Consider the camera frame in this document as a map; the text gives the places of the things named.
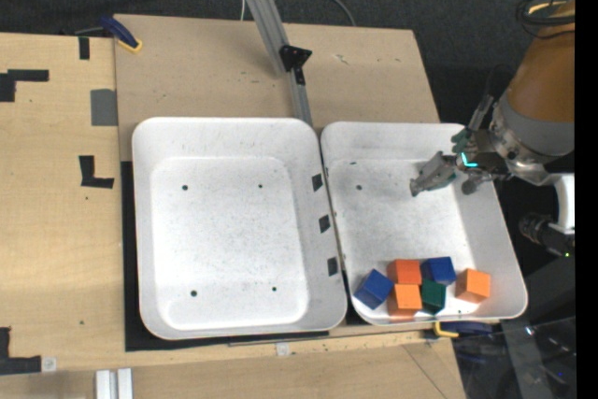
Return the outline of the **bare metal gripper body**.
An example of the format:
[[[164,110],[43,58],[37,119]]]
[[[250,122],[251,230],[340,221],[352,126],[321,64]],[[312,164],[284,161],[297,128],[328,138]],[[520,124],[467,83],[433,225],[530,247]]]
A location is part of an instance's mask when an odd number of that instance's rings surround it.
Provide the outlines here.
[[[483,128],[471,120],[455,136],[457,165],[481,178],[519,178],[550,185],[559,175],[547,165],[562,157],[562,125],[534,119],[493,119]]]

